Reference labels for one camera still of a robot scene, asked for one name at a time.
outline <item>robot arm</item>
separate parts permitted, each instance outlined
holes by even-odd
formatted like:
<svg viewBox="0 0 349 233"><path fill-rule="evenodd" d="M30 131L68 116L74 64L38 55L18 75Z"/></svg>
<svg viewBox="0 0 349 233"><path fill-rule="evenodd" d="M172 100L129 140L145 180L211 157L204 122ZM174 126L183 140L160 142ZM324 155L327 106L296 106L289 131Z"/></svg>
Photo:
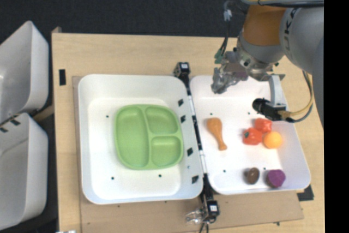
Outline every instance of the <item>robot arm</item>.
<svg viewBox="0 0 349 233"><path fill-rule="evenodd" d="M255 110L273 120L292 120L285 107L278 104L281 90L273 66L286 55L303 70L323 125L323 0L241 0L250 5L245 23L233 51L225 52L227 38L216 54L220 68L214 69L212 90L223 93L230 85L252 77L269 81L271 101L256 100ZM229 9L225 19L230 21ZM308 77L312 75L314 86Z"/></svg>

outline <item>wooden table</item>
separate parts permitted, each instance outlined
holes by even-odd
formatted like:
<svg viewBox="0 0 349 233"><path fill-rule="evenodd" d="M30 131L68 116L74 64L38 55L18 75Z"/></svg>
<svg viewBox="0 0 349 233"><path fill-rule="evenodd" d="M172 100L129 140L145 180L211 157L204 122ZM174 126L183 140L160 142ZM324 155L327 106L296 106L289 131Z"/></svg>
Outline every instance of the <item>wooden table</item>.
<svg viewBox="0 0 349 233"><path fill-rule="evenodd" d="M60 231L197 232L184 215L198 200L94 205L81 194L75 137L73 77L98 74L171 75L177 62L189 62L191 76L212 75L213 56L223 38L151 35L52 34L53 95L57 150ZM228 50L236 45L231 38ZM307 104L302 72L283 58L275 72L290 110ZM316 109L296 124L311 172L313 201L299 202L296 192L216 195L221 215L210 232L324 232L323 129Z"/></svg>

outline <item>orange fruit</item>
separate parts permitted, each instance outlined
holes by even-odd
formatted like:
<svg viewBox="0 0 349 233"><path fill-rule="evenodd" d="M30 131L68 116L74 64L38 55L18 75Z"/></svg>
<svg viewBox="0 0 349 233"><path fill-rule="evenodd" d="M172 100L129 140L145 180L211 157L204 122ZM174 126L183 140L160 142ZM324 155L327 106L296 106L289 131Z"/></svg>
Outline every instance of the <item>orange fruit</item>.
<svg viewBox="0 0 349 233"><path fill-rule="evenodd" d="M282 136L279 132L271 131L268 132L263 138L263 144L267 148L278 148L283 142Z"/></svg>

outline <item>toy chicken drumstick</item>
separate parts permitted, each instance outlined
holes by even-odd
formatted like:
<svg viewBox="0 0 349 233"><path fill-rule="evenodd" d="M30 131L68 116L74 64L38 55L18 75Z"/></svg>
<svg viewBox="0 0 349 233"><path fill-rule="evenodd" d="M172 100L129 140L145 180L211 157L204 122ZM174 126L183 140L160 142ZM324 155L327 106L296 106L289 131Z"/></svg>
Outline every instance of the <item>toy chicken drumstick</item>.
<svg viewBox="0 0 349 233"><path fill-rule="evenodd" d="M227 145L223 142L221 120L217 117L209 118L206 125L208 130L215 136L218 142L218 149L220 151L226 150Z"/></svg>

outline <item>green plate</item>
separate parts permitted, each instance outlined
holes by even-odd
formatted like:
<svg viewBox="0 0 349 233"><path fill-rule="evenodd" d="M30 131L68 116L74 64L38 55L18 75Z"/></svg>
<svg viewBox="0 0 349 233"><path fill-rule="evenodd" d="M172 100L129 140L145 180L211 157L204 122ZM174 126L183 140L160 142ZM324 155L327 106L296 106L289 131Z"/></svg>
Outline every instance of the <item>green plate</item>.
<svg viewBox="0 0 349 233"><path fill-rule="evenodd" d="M176 114L159 105L128 105L115 117L115 146L120 161L137 170L162 169L183 157Z"/></svg>

